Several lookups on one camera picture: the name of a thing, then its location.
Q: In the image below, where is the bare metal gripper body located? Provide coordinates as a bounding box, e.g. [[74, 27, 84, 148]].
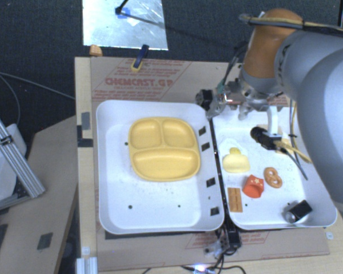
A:
[[216, 79, 284, 111]]

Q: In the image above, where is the pale yellow toy food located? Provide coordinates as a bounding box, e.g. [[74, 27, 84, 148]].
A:
[[222, 154, 251, 174]]

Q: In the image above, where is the yellow divided plate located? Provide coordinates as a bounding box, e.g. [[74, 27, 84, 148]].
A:
[[127, 116, 202, 182]]

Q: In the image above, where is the brown cardboard board red print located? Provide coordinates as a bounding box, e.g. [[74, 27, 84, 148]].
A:
[[90, 57, 331, 271]]

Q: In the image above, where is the orange pretzel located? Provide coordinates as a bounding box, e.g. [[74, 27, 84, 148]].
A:
[[263, 167, 284, 190]]

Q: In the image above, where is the red carton with stars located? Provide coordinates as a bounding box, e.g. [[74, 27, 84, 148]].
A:
[[242, 174, 266, 199]]

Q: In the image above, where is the orange wafer biscuit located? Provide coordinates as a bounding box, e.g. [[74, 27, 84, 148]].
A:
[[227, 187, 244, 213]]

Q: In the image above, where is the white plastic tray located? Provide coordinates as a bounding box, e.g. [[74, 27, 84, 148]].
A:
[[211, 104, 338, 231], [95, 99, 226, 235]]

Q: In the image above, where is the black and silver can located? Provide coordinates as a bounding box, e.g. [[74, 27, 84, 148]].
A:
[[284, 199, 313, 224]]

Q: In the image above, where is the orange toy bread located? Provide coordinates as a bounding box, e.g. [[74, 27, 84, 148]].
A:
[[89, 44, 103, 58]]

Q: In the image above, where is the black block with thin wires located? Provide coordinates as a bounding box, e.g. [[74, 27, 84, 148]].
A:
[[195, 88, 216, 110], [225, 226, 242, 249]]

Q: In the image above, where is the black cylinder on white bracket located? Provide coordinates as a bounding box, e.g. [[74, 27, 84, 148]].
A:
[[250, 106, 284, 151]]

